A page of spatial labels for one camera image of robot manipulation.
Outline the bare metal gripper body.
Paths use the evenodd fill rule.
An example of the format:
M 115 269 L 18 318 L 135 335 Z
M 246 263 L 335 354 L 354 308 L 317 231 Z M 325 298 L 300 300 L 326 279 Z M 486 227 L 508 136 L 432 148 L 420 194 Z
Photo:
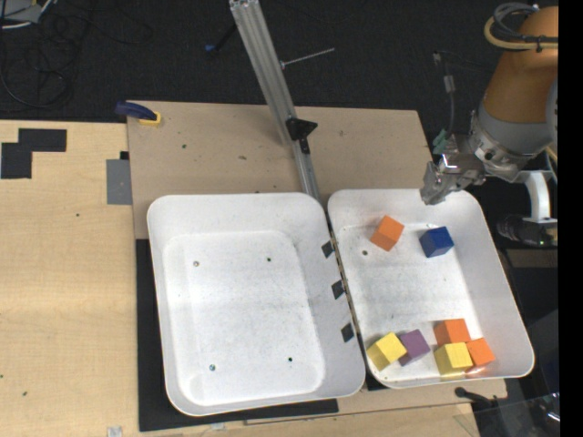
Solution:
M 441 174 L 459 174 L 461 189 L 481 185 L 487 177 L 514 182 L 534 157 L 503 147 L 488 137 L 452 135 L 435 144 L 439 156 L 436 166 Z

